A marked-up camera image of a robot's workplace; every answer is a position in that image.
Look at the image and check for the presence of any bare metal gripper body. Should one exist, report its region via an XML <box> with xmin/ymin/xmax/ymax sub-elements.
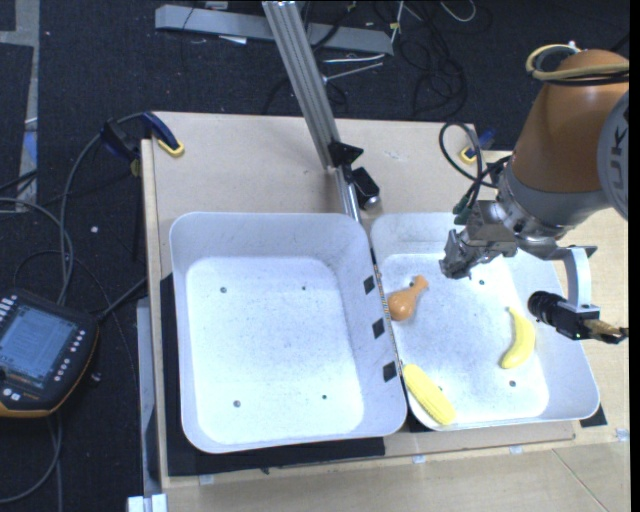
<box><xmin>462</xmin><ymin>199</ymin><xmax>569</xmax><ymax>260</ymax></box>

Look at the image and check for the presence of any orange toy chicken drumstick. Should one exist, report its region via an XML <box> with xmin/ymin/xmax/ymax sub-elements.
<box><xmin>386</xmin><ymin>274</ymin><xmax>431</xmax><ymax>323</ymax></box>

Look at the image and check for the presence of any white plastic tray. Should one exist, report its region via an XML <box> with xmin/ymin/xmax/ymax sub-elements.
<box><xmin>369</xmin><ymin>212</ymin><xmax>601</xmax><ymax>432</ymax></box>
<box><xmin>168</xmin><ymin>211</ymin><xmax>409</xmax><ymax>455</ymax></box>

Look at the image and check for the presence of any yellow banana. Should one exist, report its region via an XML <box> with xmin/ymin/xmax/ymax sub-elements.
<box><xmin>499</xmin><ymin>305</ymin><xmax>537</xmax><ymax>371</ymax></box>

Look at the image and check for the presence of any yellow corn cob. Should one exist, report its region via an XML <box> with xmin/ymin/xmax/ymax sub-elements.
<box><xmin>402</xmin><ymin>363</ymin><xmax>458</xmax><ymax>427</ymax></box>

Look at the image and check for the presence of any pale wood board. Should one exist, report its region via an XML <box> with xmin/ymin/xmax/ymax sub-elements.
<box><xmin>141</xmin><ymin>110</ymin><xmax>630</xmax><ymax>494</ymax></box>

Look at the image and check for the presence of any black cylinder on white bracket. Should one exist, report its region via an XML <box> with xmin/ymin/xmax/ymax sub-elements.
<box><xmin>526</xmin><ymin>244</ymin><xmax>602</xmax><ymax>342</ymax></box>

